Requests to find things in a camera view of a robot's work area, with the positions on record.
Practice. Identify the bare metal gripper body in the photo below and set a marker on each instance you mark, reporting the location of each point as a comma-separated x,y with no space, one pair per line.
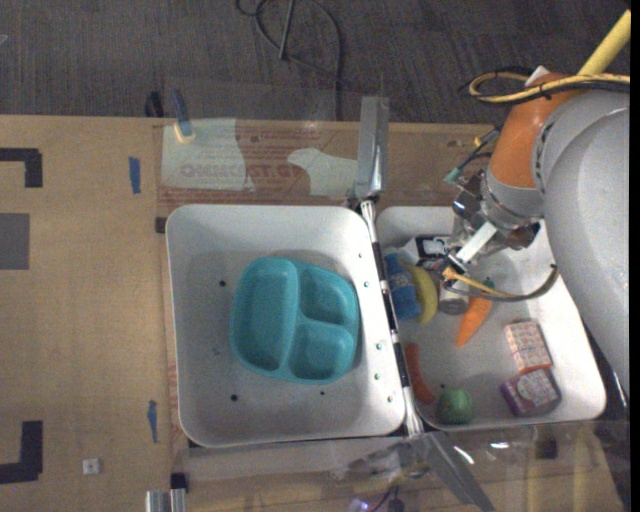
470,206

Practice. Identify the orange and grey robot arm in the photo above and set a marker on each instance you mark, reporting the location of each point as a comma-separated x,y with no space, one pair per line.
585,210

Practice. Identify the black carton with white label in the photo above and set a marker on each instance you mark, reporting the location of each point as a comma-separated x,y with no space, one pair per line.
427,250

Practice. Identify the small grey can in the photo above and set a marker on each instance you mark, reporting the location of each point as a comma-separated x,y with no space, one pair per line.
452,302

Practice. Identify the yellow banana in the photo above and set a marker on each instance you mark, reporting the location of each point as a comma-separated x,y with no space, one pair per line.
428,295

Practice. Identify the orange carrot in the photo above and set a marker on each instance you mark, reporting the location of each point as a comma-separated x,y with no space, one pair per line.
472,320

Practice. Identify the pink carton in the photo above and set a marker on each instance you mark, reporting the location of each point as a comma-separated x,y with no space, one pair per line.
527,346

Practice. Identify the red sausage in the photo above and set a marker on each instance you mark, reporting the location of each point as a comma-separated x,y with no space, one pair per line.
416,367

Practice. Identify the white plastic tray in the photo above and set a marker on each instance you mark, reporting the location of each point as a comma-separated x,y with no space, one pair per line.
480,380
210,400

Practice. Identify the brown cardboard board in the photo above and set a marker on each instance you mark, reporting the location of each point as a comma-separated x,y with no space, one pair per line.
280,192

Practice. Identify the purple carton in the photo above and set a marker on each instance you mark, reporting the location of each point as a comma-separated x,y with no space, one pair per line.
530,394

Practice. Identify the green round fruit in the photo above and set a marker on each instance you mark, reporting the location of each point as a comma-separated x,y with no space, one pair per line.
455,406

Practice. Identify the teal divided plate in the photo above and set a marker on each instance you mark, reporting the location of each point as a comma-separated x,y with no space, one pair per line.
265,320

